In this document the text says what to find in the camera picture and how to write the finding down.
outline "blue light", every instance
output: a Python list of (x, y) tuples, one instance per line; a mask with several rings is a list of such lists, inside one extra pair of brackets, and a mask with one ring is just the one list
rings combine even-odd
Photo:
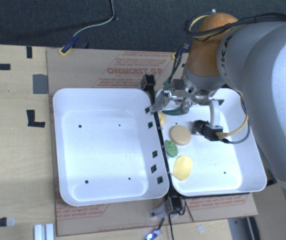
[(149, 234), (146, 236), (146, 240), (150, 240), (150, 239), (153, 239), (153, 234), (152, 234), (152, 233), (149, 233)]

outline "beige round object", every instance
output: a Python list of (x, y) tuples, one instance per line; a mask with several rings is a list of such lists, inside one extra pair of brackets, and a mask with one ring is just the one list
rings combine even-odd
[(190, 142), (192, 135), (185, 126), (176, 125), (169, 130), (169, 137), (176, 145), (184, 146)]

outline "white plastic tray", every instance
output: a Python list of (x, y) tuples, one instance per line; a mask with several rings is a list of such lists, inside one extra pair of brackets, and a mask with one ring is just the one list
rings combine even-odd
[[(220, 89), (213, 98), (225, 100), (220, 106), (223, 132), (237, 129), (245, 119), (239, 95), (230, 89)], [(171, 101), (166, 110), (176, 107)], [(169, 130), (172, 126), (183, 125), (191, 131), (195, 120), (210, 121), (210, 109), (209, 106), (195, 105), (185, 115), (165, 115), (165, 118), (162, 135), (164, 140), (170, 140)], [(238, 141), (246, 133), (247, 126), (228, 139)], [(186, 180), (180, 181), (172, 175), (174, 188), (184, 196), (256, 192), (266, 186), (265, 170), (252, 133), (245, 142), (239, 144), (209, 141), (197, 134), (192, 135), (187, 145), (177, 147), (178, 156), (186, 155), (193, 160), (191, 174)], [(173, 171), (176, 158), (168, 158), (170, 172)]]
[(59, 189), (74, 206), (154, 199), (169, 180), (148, 95), (66, 88), (53, 98)]

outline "green object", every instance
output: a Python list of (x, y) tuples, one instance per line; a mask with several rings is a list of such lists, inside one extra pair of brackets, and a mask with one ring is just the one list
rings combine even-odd
[(170, 116), (180, 116), (181, 115), (181, 108), (180, 106), (176, 109), (172, 109), (172, 110), (163, 110), (162, 113), (166, 114), (166, 115), (170, 115)]
[(171, 140), (165, 140), (165, 150), (168, 156), (174, 158), (178, 155), (178, 148)]

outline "yellow cable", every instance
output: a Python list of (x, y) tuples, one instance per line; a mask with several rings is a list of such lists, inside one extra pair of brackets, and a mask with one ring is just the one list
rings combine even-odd
[[(241, 99), (243, 100), (243, 98), (244, 98), (243, 94), (242, 93), (238, 93), (238, 94), (240, 95)], [(234, 135), (234, 134), (240, 132), (245, 127), (247, 122), (248, 122), (248, 115), (246, 114), (244, 122), (242, 123), (242, 125), (238, 129), (231, 131), (231, 132), (217, 132), (216, 135), (219, 137), (220, 140), (222, 140), (223, 138), (226, 138), (228, 136)]]
[[(205, 18), (205, 17), (208, 17), (210, 14), (204, 14), (204, 15), (201, 15), (199, 17), (197, 17), (196, 19), (194, 19), (192, 21), (192, 23), (189, 25), (188, 29), (189, 31), (192, 31), (192, 27), (193, 25), (195, 25), (198, 21), (200, 21), (201, 19)], [(202, 38), (208, 38), (208, 37), (211, 37), (213, 35), (217, 35), (217, 34), (220, 34), (222, 31), (221, 30), (216, 30), (216, 31), (212, 31), (208, 34), (202, 34), (202, 35), (193, 35), (193, 38), (196, 38), (196, 39), (202, 39)]]
[(174, 61), (175, 60), (175, 55), (176, 55), (176, 52), (172, 53), (171, 55), (171, 59)]

